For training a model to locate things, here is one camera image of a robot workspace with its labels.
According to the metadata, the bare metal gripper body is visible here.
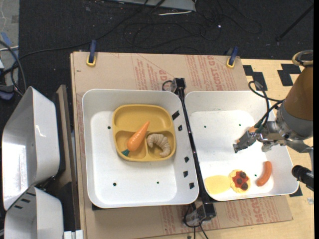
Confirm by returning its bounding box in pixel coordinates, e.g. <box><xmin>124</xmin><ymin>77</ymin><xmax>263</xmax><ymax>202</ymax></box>
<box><xmin>256</xmin><ymin>120</ymin><xmax>289</xmax><ymax>146</ymax></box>

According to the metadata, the white plastic tray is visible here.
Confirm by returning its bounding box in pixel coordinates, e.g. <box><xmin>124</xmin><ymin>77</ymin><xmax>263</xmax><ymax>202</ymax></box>
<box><xmin>184</xmin><ymin>90</ymin><xmax>300</xmax><ymax>202</ymax></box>
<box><xmin>81</xmin><ymin>88</ymin><xmax>200</xmax><ymax>209</ymax></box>

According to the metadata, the yellow divided plate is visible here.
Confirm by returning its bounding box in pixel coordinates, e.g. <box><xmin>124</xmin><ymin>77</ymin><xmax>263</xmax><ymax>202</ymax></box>
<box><xmin>112</xmin><ymin>104</ymin><xmax>177</xmax><ymax>162</ymax></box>

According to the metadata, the orange carrot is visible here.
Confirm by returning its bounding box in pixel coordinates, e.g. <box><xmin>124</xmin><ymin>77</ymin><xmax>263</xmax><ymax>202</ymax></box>
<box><xmin>121</xmin><ymin>120</ymin><xmax>151</xmax><ymax>157</ymax></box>

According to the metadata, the black block with thin wires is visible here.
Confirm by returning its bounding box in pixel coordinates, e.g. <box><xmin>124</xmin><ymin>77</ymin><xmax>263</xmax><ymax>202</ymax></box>
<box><xmin>196</xmin><ymin>202</ymin><xmax>216</xmax><ymax>221</ymax></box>
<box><xmin>171</xmin><ymin>77</ymin><xmax>187</xmax><ymax>93</ymax></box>

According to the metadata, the brown cardboard board red print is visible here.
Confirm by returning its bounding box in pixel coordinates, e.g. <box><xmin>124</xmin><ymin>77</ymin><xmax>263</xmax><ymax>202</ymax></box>
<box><xmin>70</xmin><ymin>51</ymin><xmax>294</xmax><ymax>237</ymax></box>

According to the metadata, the large white plastic tub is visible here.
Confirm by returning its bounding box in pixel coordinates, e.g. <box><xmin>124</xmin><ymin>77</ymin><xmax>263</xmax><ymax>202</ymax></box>
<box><xmin>3</xmin><ymin>185</ymin><xmax>64</xmax><ymax>239</ymax></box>
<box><xmin>1</xmin><ymin>86</ymin><xmax>61</xmax><ymax>211</ymax></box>

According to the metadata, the orange sausage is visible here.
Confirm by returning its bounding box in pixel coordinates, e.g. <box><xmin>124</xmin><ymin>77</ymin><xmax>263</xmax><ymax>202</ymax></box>
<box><xmin>256</xmin><ymin>161</ymin><xmax>273</xmax><ymax>187</ymax></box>

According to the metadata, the black cylinder on white bracket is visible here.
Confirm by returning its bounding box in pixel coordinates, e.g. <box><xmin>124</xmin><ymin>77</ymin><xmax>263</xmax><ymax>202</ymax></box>
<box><xmin>286</xmin><ymin>138</ymin><xmax>314</xmax><ymax>192</ymax></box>

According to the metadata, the beige croissant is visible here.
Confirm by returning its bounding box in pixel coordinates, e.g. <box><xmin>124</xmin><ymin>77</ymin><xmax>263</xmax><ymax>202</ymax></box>
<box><xmin>146</xmin><ymin>132</ymin><xmax>172</xmax><ymax>158</ymax></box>

